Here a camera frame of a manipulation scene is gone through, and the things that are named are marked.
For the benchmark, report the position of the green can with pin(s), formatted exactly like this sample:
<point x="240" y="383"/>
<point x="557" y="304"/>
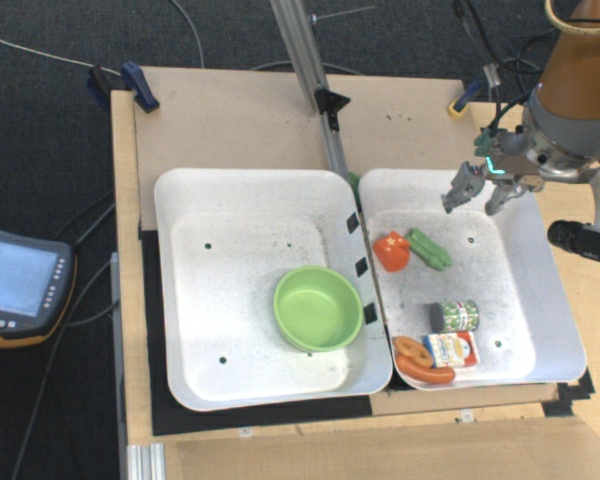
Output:
<point x="457" y="316"/>

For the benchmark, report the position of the orange pretzel biscuit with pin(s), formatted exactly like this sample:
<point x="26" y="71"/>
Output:
<point x="413" y="351"/>

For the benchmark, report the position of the green bowl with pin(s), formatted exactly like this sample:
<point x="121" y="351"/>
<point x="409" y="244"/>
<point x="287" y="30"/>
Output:
<point x="317" y="310"/>

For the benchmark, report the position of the orange sausage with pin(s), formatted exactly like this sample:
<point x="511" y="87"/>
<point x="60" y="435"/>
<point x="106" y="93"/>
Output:
<point x="422" y="372"/>

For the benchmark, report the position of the white plastic tray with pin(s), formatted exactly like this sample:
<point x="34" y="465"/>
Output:
<point x="230" y="293"/>
<point x="495" y="278"/>

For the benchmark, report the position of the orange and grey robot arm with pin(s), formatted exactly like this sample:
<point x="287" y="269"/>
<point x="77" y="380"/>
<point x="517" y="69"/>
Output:
<point x="575" y="78"/>

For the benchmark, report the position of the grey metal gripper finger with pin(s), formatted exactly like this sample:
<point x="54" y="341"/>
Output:
<point x="503" y="196"/>
<point x="463" y="186"/>

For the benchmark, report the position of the brown cardboard board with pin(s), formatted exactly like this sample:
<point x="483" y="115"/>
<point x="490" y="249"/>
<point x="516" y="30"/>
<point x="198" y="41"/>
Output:
<point x="240" y="128"/>

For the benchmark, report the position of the black cylinder on white bracket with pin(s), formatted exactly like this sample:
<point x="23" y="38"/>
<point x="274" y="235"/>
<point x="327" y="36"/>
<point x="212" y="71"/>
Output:
<point x="575" y="240"/>

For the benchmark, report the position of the thin black and white rod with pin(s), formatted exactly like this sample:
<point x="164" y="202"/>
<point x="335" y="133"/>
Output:
<point x="371" y="263"/>

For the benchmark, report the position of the red carton with yellow star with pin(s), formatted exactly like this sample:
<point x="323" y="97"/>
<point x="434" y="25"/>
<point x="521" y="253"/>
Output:
<point x="391" y="254"/>

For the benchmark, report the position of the white and red carton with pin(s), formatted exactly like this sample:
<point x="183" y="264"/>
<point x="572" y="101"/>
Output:
<point x="452" y="349"/>

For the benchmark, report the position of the green bean pod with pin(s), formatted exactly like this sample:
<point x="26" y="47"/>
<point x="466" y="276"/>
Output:
<point x="429" y="249"/>

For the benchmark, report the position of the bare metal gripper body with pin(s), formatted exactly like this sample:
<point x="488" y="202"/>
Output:
<point x="555" y="168"/>

